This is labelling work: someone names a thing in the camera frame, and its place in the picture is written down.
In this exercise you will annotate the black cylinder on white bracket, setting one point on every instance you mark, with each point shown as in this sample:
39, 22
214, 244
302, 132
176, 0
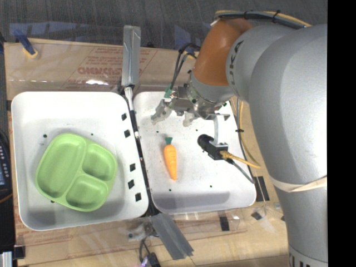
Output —
212, 147

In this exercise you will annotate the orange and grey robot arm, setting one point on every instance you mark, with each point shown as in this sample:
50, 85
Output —
289, 99

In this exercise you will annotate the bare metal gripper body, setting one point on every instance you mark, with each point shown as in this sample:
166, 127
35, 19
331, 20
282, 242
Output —
183, 100

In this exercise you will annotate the white plastic tray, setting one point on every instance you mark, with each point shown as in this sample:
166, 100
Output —
200, 177
72, 113

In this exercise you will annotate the orange carrot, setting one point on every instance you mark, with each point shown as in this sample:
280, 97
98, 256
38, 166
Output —
170, 158

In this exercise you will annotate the green divided plate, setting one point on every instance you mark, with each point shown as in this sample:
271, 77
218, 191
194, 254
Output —
75, 172

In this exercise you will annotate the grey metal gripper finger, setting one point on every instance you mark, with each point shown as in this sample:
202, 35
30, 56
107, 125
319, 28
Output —
188, 119
162, 111

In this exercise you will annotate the brown cardboard board, red print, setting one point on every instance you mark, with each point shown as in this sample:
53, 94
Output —
69, 63

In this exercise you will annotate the thin black and white rod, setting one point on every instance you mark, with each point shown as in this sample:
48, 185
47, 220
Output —
134, 121

